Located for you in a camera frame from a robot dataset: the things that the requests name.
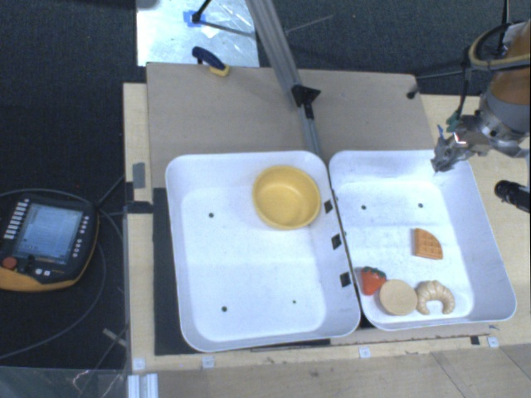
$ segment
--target round beige toy cookie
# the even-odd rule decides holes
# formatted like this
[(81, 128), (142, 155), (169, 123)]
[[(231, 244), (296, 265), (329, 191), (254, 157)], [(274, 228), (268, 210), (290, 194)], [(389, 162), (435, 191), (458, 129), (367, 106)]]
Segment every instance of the round beige toy cookie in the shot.
[(380, 288), (380, 303), (392, 315), (408, 315), (417, 307), (415, 289), (402, 280), (388, 280)]

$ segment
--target croissant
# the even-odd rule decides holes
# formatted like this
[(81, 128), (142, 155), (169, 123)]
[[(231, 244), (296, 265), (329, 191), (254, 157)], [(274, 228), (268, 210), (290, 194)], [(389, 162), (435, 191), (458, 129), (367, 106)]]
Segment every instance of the croissant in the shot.
[(449, 314), (455, 308), (455, 298), (453, 293), (437, 280), (422, 282), (417, 287), (417, 311), (421, 314), (428, 315), (430, 310), (427, 308), (428, 301), (441, 301), (442, 313)]

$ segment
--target tray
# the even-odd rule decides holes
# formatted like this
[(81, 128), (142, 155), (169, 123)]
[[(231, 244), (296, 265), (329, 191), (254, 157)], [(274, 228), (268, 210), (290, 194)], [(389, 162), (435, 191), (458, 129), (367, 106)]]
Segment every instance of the tray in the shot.
[[(256, 177), (290, 165), (317, 183), (308, 226), (280, 231), (252, 203)], [(166, 171), (181, 330), (198, 351), (318, 340), (361, 317), (321, 159), (309, 152), (185, 155)]]
[[(455, 310), (387, 314), (373, 296), (360, 294), (368, 320), (383, 330), (499, 321), (516, 310), (516, 298), (468, 163), (434, 174), (432, 151), (343, 151), (329, 164), (330, 178), (356, 280), (365, 266), (415, 288), (439, 280), (455, 296)], [(430, 231), (442, 260), (413, 255), (412, 232)]]

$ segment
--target yellow bowl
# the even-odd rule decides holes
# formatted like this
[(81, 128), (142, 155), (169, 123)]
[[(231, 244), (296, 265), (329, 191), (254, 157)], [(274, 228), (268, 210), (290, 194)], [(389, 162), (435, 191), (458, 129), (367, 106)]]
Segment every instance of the yellow bowl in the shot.
[(255, 180), (252, 200), (269, 226), (282, 230), (307, 226), (319, 214), (319, 188), (306, 172), (287, 165), (264, 170)]

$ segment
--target wooden table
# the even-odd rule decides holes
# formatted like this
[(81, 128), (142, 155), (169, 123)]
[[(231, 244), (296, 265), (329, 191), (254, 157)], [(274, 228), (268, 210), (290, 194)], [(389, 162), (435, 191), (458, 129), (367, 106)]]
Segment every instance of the wooden table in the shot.
[[(176, 69), (195, 71), (201, 68), (160, 65), (148, 69), (148, 86), (124, 85), (127, 181), (133, 181), (135, 164), (143, 163), (146, 172), (145, 187), (134, 189), (136, 201), (152, 201), (152, 187), (163, 185), (161, 170), (165, 167), (166, 159), (177, 156), (175, 152), (170, 152), (153, 160), (153, 142), (158, 141), (158, 134), (163, 133), (157, 132), (157, 129), (153, 131), (153, 126), (149, 124), (152, 102), (148, 102), (148, 95), (152, 93), (149, 93), (148, 87), (154, 84), (153, 87), (158, 87), (155, 91), (158, 93), (161, 84), (172, 81)], [(235, 69), (231, 75), (234, 79), (247, 78), (246, 75), (249, 75), (246, 81), (252, 93), (276, 92), (275, 78), (269, 70), (265, 70), (265, 74), (263, 69), (259, 70), (269, 87), (265, 90), (259, 84), (249, 82), (256, 70), (239, 70)], [(193, 74), (193, 81), (210, 81), (216, 87), (220, 84), (218, 78), (210, 78), (210, 74), (196, 74)], [(356, 112), (358, 122), (366, 123), (369, 130), (374, 129), (376, 132), (382, 128), (378, 127), (378, 123), (381, 125), (382, 119), (389, 119), (392, 114), (411, 117), (409, 121), (407, 118), (402, 120), (399, 131), (386, 129), (387, 132), (379, 136), (379, 142), (374, 138), (374, 131), (373, 138), (358, 131), (355, 143), (361, 143), (359, 148), (381, 148), (378, 143), (392, 143), (391, 148), (429, 148), (436, 140), (436, 125), (444, 124), (458, 105), (458, 98), (454, 96), (424, 95), (409, 102), (399, 99), (398, 96), (414, 85), (414, 79), (408, 75), (301, 71), (301, 76), (306, 85), (319, 88), (319, 84), (322, 84), (324, 87), (321, 89), (325, 89), (314, 105), (319, 138), (325, 149), (324, 159), (337, 151), (338, 146), (342, 146), (342, 140), (348, 139), (344, 137), (345, 132), (330, 121), (330, 117), (325, 118), (324, 114), (333, 110), (331, 108), (334, 106), (342, 106), (340, 111), (343, 112), (345, 109)], [(180, 78), (176, 79), (176, 84), (167, 86), (170, 90), (177, 87), (182, 93), (189, 94), (191, 91), (188, 87), (193, 84), (184, 84)], [(202, 91), (204, 95), (209, 95), (212, 89), (206, 87)], [(224, 90), (224, 93), (216, 94), (217, 109), (224, 106), (223, 96), (229, 99), (228, 93)], [(281, 98), (278, 104), (284, 104)], [(271, 101), (265, 101), (259, 110), (270, 109), (271, 105)], [(381, 119), (372, 118), (371, 110), (375, 106)], [(472, 113), (477, 106), (478, 99), (469, 98), (465, 111)], [(186, 111), (186, 105), (181, 106), (180, 110)], [(290, 128), (296, 129), (297, 123)], [(400, 137), (393, 141), (386, 134), (400, 134)], [(187, 146), (193, 145), (193, 137), (188, 140), (191, 141), (182, 148), (183, 152), (186, 152)], [(304, 147), (301, 135), (295, 137), (294, 142), (286, 144), (285, 148)], [(257, 150), (263, 150), (262, 144), (259, 143)], [(246, 146), (245, 143), (238, 144), (234, 150), (228, 150), (248, 151)], [(190, 153), (196, 151), (196, 148), (192, 148)], [(158, 372), (161, 396), (175, 396), (175, 391), (181, 394), (179, 396), (227, 397), (354, 396), (355, 391), (361, 396), (419, 396), (426, 393), (434, 396), (520, 396), (531, 388), (529, 215), (500, 203), (493, 193), (493, 187), (501, 179), (526, 183), (527, 168), (524, 161), (512, 160), (494, 151), (486, 158), (472, 158), (470, 164), (517, 295), (518, 309), (509, 321), (404, 332), (365, 329), (349, 337), (334, 339), (333, 346), (328, 347), (220, 352), (213, 355), (215, 368), (202, 370), (205, 354), (164, 357), (153, 354), (152, 217), (148, 214), (128, 214), (127, 265), (133, 372)], [(479, 345), (471, 343), (471, 336), (478, 337)], [(499, 347), (489, 345), (490, 337), (497, 339)], [(367, 349), (371, 357), (361, 358)]]

